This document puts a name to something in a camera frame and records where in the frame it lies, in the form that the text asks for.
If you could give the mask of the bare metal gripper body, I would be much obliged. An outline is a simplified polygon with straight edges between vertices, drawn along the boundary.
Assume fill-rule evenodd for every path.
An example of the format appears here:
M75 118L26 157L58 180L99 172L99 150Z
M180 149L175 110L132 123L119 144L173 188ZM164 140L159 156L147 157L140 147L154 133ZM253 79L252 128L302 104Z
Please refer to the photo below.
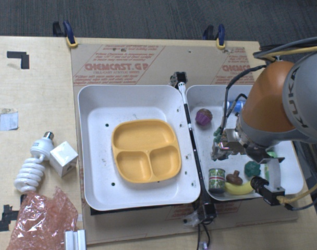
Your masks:
M234 151L235 154L246 155L246 149L240 142L240 137L235 129L225 129L220 138L220 149Z

